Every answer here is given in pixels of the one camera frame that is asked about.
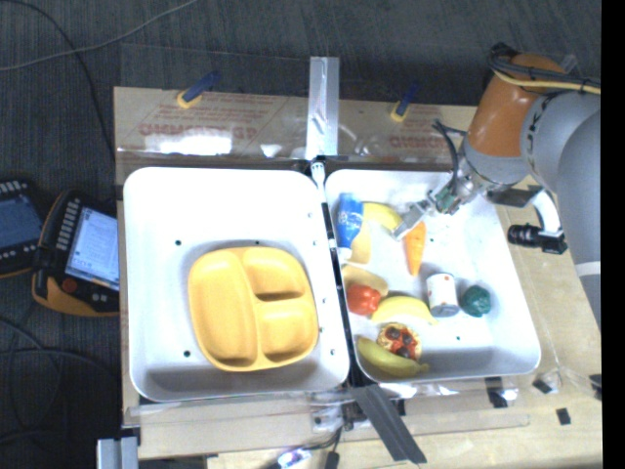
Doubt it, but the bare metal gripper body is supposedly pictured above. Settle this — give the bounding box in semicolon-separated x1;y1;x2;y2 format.
428;172;487;217

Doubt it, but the yellow banana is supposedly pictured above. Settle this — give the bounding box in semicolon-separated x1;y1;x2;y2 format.
370;294;439;327
355;334;431;379
362;201;404;232

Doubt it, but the orange carrot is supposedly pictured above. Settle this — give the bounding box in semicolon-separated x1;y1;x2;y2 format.
403;220;428;277

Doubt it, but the pale yellow chip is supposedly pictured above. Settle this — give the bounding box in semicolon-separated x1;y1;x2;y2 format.
348;221;373;266
341;263;390;298

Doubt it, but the blue and white bottle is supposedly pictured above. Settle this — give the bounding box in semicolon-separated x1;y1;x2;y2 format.
335;192;365;264

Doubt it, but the white can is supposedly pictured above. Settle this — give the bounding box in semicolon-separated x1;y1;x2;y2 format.
426;272;462;319

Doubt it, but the white plastic tray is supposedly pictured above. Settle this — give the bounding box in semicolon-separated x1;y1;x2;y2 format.
121;165;352;404
323;167;543;386

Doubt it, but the red pepper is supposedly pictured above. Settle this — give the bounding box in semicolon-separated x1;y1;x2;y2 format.
347;283;383;318

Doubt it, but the green broccoli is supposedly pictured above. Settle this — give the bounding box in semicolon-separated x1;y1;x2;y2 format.
460;284;492;319

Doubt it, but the round pizza with dark toppings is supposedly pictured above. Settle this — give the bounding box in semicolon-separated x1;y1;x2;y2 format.
376;321;423;362

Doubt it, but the brown cardboard board red print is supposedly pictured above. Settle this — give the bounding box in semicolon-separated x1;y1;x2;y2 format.
112;85;563;460

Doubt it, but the yellow divided plate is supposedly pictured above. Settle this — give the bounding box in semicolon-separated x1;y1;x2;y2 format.
187;245;321;373

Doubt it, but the black cylinder on white bracket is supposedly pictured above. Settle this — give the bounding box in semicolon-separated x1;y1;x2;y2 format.
507;188;570;256

